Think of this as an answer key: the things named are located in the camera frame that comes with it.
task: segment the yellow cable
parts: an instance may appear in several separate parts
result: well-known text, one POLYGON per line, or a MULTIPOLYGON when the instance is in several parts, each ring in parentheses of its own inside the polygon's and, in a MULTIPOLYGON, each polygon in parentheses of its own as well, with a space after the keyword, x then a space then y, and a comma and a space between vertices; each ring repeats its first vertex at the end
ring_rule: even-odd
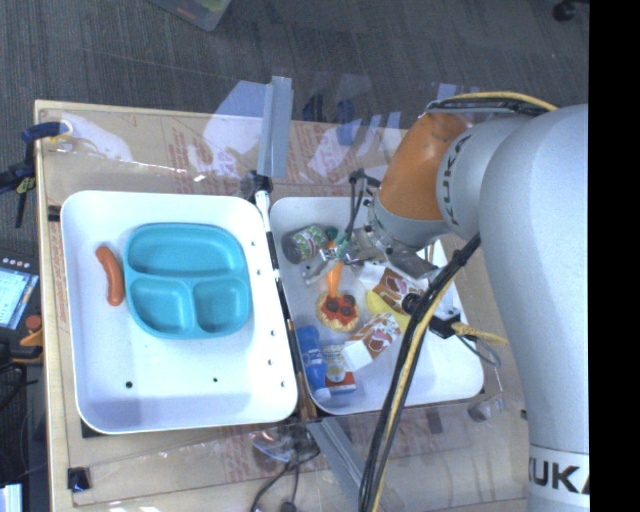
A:
MULTIPOLYGON (((425 313, 422 320, 418 323, 418 325, 416 326, 416 330, 413 333, 413 337, 411 338, 411 344, 409 346, 409 352, 407 354, 407 361, 405 362, 405 365, 402 368, 402 372, 400 373, 400 378, 398 379, 398 389, 396 390, 396 393, 393 397, 393 402, 391 403, 390 414, 389 414, 389 418, 387 419, 386 430, 384 432, 385 437, 384 437, 382 446, 384 446, 386 443, 389 442, 389 438, 391 437, 391 425, 393 424, 394 418, 396 417, 396 415, 399 413, 401 409, 400 397, 402 396, 404 392, 404 388, 407 386, 407 383, 409 381, 409 370, 411 367, 411 361, 413 361, 414 358, 416 357, 418 345, 420 344, 419 342, 424 336, 424 333, 427 330, 427 327, 429 326, 429 322, 431 321, 433 314, 438 308, 438 304, 440 303, 442 298, 445 296, 449 286, 453 282, 454 276, 455 274, 451 276, 451 278, 449 279, 449 281, 447 281, 447 283, 444 285, 442 290, 440 290, 440 292, 436 295, 433 303, 425 313)), ((382 468, 380 484, 376 489, 376 495, 373 501, 373 507, 372 507, 373 511, 378 510, 378 506, 380 505, 380 497, 382 496, 382 489, 384 487, 384 477, 386 472, 387 472, 387 465, 385 463, 384 467, 382 468)))
POLYGON ((453 332, 455 332, 458 336, 476 336, 478 338, 483 338, 490 345, 509 344, 509 342, 502 336, 498 336, 497 334, 492 334, 486 331, 480 331, 479 329, 474 329, 470 325, 464 324, 462 322, 454 322, 453 324, 451 324, 451 328, 453 329, 453 332))
POLYGON ((534 98, 533 96, 529 96, 527 94, 521 94, 518 92, 511 91, 497 91, 497 92, 469 92, 465 94, 458 94, 457 96, 451 96, 446 98, 447 100, 458 100, 458 99, 480 99, 480 98, 496 98, 496 99, 510 99, 510 100, 520 100, 526 101, 531 105, 537 105, 538 107, 544 108, 546 110, 557 110, 558 107, 552 105, 551 103, 547 103, 546 101, 539 100, 538 98, 534 98))

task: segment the blue divided plate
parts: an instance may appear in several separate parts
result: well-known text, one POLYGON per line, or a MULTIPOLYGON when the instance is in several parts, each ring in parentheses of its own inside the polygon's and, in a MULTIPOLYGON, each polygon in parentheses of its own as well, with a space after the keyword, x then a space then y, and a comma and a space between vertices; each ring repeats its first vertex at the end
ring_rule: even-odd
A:
POLYGON ((244 251, 216 226, 140 226, 127 240, 124 277, 133 318, 157 337, 227 336, 251 314, 244 251))

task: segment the orange item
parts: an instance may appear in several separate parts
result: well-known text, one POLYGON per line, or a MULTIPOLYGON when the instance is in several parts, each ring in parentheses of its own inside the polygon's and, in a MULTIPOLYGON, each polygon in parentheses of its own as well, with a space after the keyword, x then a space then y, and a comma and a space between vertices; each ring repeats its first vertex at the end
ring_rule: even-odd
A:
POLYGON ((471 126, 464 116, 426 113, 400 142, 378 197, 390 213, 415 220, 441 220, 436 175, 453 140, 471 126))
MULTIPOLYGON (((327 244, 327 249, 333 249, 336 243, 331 240, 327 244)), ((340 286, 340 278, 342 277, 342 262, 338 261, 336 265, 327 273, 327 285, 329 286, 328 296, 335 298, 338 296, 338 287, 340 286)))
POLYGON ((109 291, 107 293, 107 302, 112 306, 119 306, 124 300, 124 276, 120 264, 115 255, 106 245, 101 245, 96 250, 96 257, 102 264, 107 281, 109 283, 109 291))
MULTIPOLYGON (((20 345, 23 347, 44 347, 44 335, 42 333, 42 325, 38 328, 37 331, 31 332, 29 336, 26 336, 20 340, 20 345)), ((41 353, 35 359, 14 359, 13 361, 16 363, 37 363, 42 361, 43 353, 41 353)))

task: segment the toy sausage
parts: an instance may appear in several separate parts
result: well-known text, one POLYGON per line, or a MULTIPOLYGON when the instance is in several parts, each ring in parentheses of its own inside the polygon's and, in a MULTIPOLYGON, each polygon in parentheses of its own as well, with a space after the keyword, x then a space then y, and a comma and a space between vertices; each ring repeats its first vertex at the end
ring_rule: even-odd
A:
POLYGON ((107 274, 109 283, 107 302, 112 306, 119 306, 124 300, 124 276, 120 263, 106 245, 101 245, 96 249, 96 256, 107 274))

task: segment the canned food can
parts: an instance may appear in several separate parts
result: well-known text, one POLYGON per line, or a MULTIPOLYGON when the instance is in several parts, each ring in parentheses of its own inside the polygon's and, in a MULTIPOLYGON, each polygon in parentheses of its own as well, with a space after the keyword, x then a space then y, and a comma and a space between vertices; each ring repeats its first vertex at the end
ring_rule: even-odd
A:
POLYGON ((324 229, 312 224, 300 231, 285 235, 282 239, 282 251, 291 263, 300 263, 318 254, 318 251, 325 248, 328 243, 329 237, 324 229))

